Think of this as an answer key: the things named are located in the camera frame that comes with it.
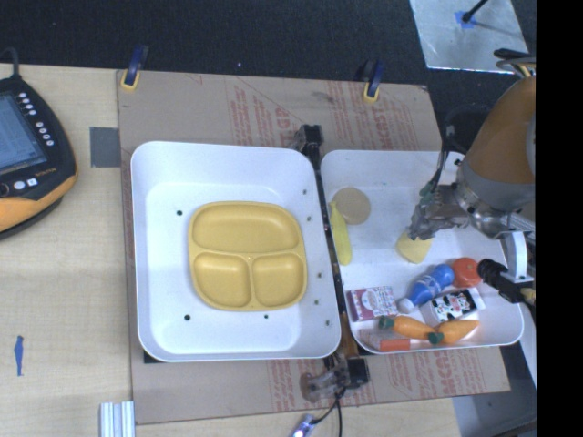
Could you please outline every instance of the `cardboard sheet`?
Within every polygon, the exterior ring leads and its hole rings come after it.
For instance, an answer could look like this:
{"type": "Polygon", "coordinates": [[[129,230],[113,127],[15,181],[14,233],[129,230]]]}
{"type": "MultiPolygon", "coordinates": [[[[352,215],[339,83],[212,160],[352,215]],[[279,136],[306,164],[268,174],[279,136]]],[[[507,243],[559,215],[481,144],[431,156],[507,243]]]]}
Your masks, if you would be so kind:
{"type": "MultiPolygon", "coordinates": [[[[321,409],[303,399],[300,377],[321,360],[162,363],[137,335],[129,161],[150,140],[287,147],[303,124],[320,125],[322,153],[339,148],[438,150],[439,130],[422,86],[381,85],[362,101],[355,82],[144,71],[138,88],[119,87],[118,114],[128,274],[129,332],[138,424],[321,409]]],[[[498,347],[367,357],[371,381],[344,406],[508,391],[498,347]]]]}

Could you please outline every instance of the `blue bottle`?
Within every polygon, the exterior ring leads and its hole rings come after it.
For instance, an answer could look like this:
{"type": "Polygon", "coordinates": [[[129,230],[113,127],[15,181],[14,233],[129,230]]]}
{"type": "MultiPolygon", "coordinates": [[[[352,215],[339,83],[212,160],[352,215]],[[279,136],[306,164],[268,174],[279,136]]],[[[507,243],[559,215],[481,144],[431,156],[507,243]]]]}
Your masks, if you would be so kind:
{"type": "Polygon", "coordinates": [[[454,282],[454,271],[447,264],[435,266],[431,273],[424,275],[411,287],[406,298],[399,300],[399,311],[408,314],[415,306],[420,306],[435,298],[454,282]]]}

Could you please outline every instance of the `gray square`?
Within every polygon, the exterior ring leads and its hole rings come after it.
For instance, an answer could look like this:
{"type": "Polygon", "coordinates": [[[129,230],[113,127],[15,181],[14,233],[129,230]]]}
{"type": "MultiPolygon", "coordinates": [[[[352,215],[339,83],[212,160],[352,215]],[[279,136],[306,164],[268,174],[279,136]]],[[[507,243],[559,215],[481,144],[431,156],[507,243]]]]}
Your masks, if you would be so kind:
{"type": "Polygon", "coordinates": [[[513,73],[494,51],[527,53],[510,0],[488,0],[466,24],[461,16],[481,0],[409,0],[429,68],[513,73]]]}

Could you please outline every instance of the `yellow round object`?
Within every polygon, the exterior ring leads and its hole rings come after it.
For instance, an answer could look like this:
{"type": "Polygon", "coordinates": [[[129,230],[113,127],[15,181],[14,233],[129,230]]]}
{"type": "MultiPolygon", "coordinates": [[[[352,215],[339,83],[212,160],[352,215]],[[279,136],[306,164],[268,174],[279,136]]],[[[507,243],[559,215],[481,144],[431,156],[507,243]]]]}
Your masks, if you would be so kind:
{"type": "Polygon", "coordinates": [[[364,223],[371,215],[371,201],[360,189],[342,188],[332,200],[346,223],[350,225],[364,223]]]}

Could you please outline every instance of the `wooden table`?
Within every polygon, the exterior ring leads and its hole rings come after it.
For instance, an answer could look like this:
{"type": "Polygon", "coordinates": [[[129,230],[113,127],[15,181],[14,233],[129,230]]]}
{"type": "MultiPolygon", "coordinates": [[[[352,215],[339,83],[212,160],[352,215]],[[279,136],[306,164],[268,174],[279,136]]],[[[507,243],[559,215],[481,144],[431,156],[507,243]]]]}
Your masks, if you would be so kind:
{"type": "MultiPolygon", "coordinates": [[[[89,154],[91,127],[118,127],[116,71],[21,66],[20,72],[65,127],[79,178],[46,218],[0,240],[0,435],[95,437],[99,404],[132,400],[120,172],[92,168],[89,154]]],[[[1,78],[11,74],[11,65],[0,65],[1,78]]],[[[302,416],[142,425],[136,435],[287,436],[302,416]]],[[[337,434],[334,412],[312,435],[337,434]]],[[[361,435],[451,437],[459,430],[451,399],[343,408],[343,437],[361,435]]]]}

